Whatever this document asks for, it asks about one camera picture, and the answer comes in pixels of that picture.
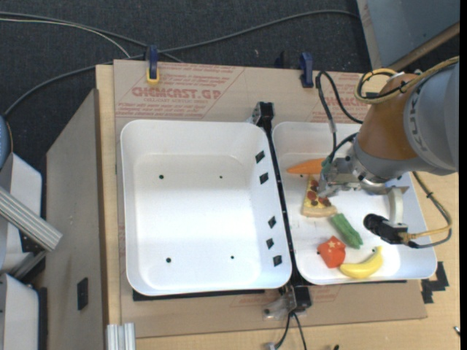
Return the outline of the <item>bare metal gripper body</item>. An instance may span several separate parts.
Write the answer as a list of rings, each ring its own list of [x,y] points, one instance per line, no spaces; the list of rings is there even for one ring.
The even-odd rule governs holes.
[[[334,158],[324,165],[319,186],[334,188],[332,196],[339,191],[366,191],[375,195],[387,193],[386,179],[371,174],[353,156]]]

